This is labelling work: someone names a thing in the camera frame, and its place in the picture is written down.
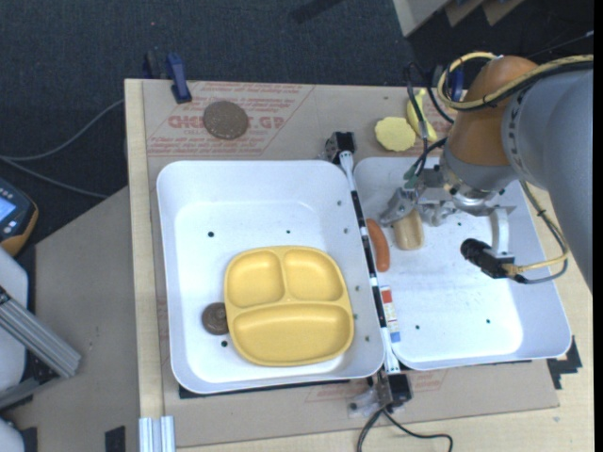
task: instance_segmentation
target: wooden surface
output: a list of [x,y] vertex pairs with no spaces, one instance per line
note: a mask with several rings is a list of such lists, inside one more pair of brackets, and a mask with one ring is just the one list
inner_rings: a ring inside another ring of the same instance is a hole
[[[155,306],[153,247],[149,217],[146,142],[141,81],[125,82],[128,161],[130,171],[131,212],[141,416],[157,418],[163,414],[160,358]],[[550,208],[546,193],[538,193]],[[557,254],[556,244],[544,225],[536,223],[547,256]],[[593,298],[575,263],[557,281],[560,296],[576,341],[582,368],[577,374],[562,376],[559,391],[561,406],[534,412],[505,413],[481,417],[414,424],[419,433],[446,432],[454,439],[454,450],[491,451],[588,451],[594,450],[593,386]],[[224,424],[235,427],[236,424]],[[196,451],[352,451],[358,430],[310,434],[295,437],[182,448]],[[376,427],[366,440],[366,450],[403,449],[446,450],[443,440],[433,444],[405,436],[393,427]]]

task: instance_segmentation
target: brown disc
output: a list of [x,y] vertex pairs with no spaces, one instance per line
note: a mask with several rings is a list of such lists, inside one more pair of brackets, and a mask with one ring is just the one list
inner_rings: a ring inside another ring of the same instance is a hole
[[226,321],[226,307],[224,303],[217,302],[207,305],[201,315],[204,328],[212,335],[225,335],[228,333],[228,322]]
[[249,117],[235,103],[218,101],[205,109],[204,126],[212,136],[232,140],[245,134],[249,127]]

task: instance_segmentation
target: white tray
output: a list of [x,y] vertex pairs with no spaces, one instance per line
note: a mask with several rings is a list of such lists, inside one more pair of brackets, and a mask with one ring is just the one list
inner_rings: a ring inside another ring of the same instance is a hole
[[[313,161],[180,161],[157,178],[169,310],[171,367],[193,393],[368,377],[383,363],[383,342],[348,182]],[[201,324],[223,301],[223,276],[240,252],[299,245],[327,252],[350,293],[354,337],[337,358],[269,367],[238,355],[229,335]]]
[[[354,171],[366,218],[378,219],[401,186],[414,158],[372,157]],[[431,167],[437,160],[429,160]],[[500,197],[515,206],[509,215],[510,251],[523,265],[544,260],[528,205],[517,182]],[[410,368],[435,368],[480,363],[533,360],[563,355],[571,332],[554,282],[519,284],[494,280],[460,253],[469,237],[492,243],[490,218],[458,213],[439,227],[424,225],[425,246],[400,250],[393,229],[391,267],[378,273],[389,285],[399,322],[400,341],[393,345],[398,359]],[[529,272],[528,277],[547,276]]]

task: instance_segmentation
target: black fabric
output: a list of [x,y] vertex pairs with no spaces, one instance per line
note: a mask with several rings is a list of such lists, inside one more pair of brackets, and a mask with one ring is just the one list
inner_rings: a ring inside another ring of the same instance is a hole
[[[400,86],[410,61],[429,69],[473,50],[528,55],[593,22],[594,0],[527,0],[494,26],[480,9],[454,28],[439,12],[404,38],[392,0],[0,0],[0,154],[65,141],[123,97],[125,78],[142,77],[149,50],[177,52],[189,79]],[[65,151],[24,165],[110,195],[127,184],[124,132],[120,107]],[[40,207],[30,245],[99,202],[2,161],[0,175]]]

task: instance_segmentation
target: yellow object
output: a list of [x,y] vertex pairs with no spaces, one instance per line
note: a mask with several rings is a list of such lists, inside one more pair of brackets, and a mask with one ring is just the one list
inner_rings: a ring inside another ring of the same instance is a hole
[[348,290],[321,250],[279,246],[237,255],[226,268],[224,305],[236,350],[266,366],[330,360],[353,338]]
[[377,122],[375,136],[388,151],[406,151],[416,140],[415,131],[403,117],[386,117]]
[[[427,125],[427,140],[429,142],[434,142],[437,140],[437,134],[435,134],[435,129],[429,123],[429,121],[425,118],[425,112],[423,112],[423,97],[425,96],[426,90],[421,89],[418,94],[415,96],[416,104],[423,114],[423,119],[425,120],[425,124]],[[416,116],[415,108],[413,107],[413,103],[411,100],[408,100],[406,104],[406,119],[411,124],[411,127],[415,130],[416,134],[423,138],[421,135],[421,128],[418,125],[418,117]]]

